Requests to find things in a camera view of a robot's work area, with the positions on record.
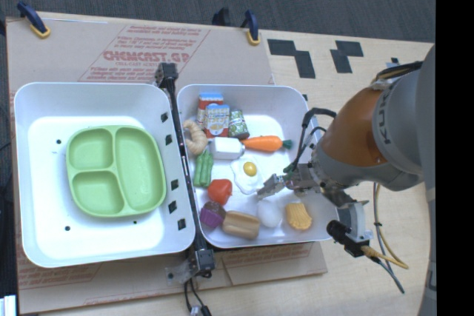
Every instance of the white plastic tray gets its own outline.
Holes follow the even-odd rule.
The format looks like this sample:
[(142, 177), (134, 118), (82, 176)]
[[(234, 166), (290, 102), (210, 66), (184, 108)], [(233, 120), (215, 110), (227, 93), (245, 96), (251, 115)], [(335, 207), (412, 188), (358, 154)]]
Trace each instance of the white plastic tray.
[[(283, 168), (290, 164), (296, 156), (301, 136), (301, 123), (304, 114), (308, 111), (307, 103), (301, 93), (291, 87), (283, 86), (192, 84), (183, 87), (177, 96), (181, 122), (187, 119), (196, 119), (200, 93), (221, 93), (224, 96), (224, 103), (229, 104), (231, 109), (242, 110), (251, 136), (277, 135), (281, 139), (292, 140), (293, 147), (289, 150), (281, 149), (269, 154), (248, 149), (244, 153), (244, 155), (252, 155), (256, 158), (264, 181), (273, 173), (283, 174)], [(189, 151), (187, 151), (187, 157), (190, 162), (191, 176), (193, 176), (195, 157)], [(310, 149), (308, 148), (302, 155), (300, 163), (309, 160)], [(224, 206), (227, 211), (234, 210), (256, 215), (257, 195), (255, 193), (252, 195), (241, 193), (234, 182), (230, 161), (215, 160), (212, 178), (227, 178), (233, 182), (233, 195)], [(199, 211), (209, 201), (207, 190), (195, 187), (194, 195)], [(298, 231), (283, 219), (276, 228), (267, 228), (261, 225), (258, 237), (248, 240), (228, 235), (222, 231), (220, 226), (211, 229), (200, 224), (204, 237), (209, 243), (222, 249), (322, 241), (331, 238), (327, 234), (326, 226), (331, 220), (338, 219), (338, 215), (334, 205), (323, 195), (313, 192), (299, 198), (294, 195), (293, 191), (284, 188), (278, 194), (266, 199), (275, 202), (283, 214), (286, 204), (302, 201), (313, 218), (312, 226), (305, 231)]]
[[(22, 241), (34, 264), (163, 255), (193, 242), (196, 226), (162, 90), (150, 84), (31, 83), (16, 93), (14, 107)], [(141, 127), (156, 139), (167, 182), (157, 209), (98, 218), (76, 206), (67, 180), (67, 141), (77, 130), (100, 125)]]

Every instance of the egg white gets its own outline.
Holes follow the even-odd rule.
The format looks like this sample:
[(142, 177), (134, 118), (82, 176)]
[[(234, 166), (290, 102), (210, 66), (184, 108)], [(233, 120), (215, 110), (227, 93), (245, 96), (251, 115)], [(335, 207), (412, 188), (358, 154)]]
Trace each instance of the egg white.
[[(252, 177), (247, 175), (244, 171), (244, 164), (246, 162), (252, 162), (257, 168), (257, 173)], [(264, 182), (260, 173), (260, 167), (258, 166), (256, 158), (252, 155), (243, 155), (240, 158), (232, 161), (230, 163), (230, 168), (234, 173), (234, 182), (243, 194), (250, 195), (257, 189), (260, 189), (264, 186)]]

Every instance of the green can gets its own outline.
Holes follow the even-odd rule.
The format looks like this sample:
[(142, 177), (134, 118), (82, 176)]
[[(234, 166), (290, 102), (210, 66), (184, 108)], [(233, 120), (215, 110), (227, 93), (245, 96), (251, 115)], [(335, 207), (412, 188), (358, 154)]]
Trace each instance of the green can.
[(244, 114), (241, 110), (230, 111), (228, 136), (238, 138), (239, 140), (244, 140), (250, 136)]

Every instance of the toy tomato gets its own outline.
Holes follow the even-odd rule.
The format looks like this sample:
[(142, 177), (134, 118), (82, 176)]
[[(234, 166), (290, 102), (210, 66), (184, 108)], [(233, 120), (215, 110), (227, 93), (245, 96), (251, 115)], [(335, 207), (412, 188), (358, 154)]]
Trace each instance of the toy tomato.
[(228, 179), (213, 179), (207, 188), (207, 194), (210, 200), (223, 206), (232, 195), (232, 182)]

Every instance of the toy fried egg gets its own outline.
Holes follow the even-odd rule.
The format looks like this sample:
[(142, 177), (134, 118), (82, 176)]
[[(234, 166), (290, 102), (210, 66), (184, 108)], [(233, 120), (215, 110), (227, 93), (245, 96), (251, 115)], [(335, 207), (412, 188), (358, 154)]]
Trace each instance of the toy fried egg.
[(234, 173), (236, 186), (245, 195), (250, 195), (264, 186), (260, 168), (255, 157), (243, 155), (239, 159), (232, 161), (230, 168)]

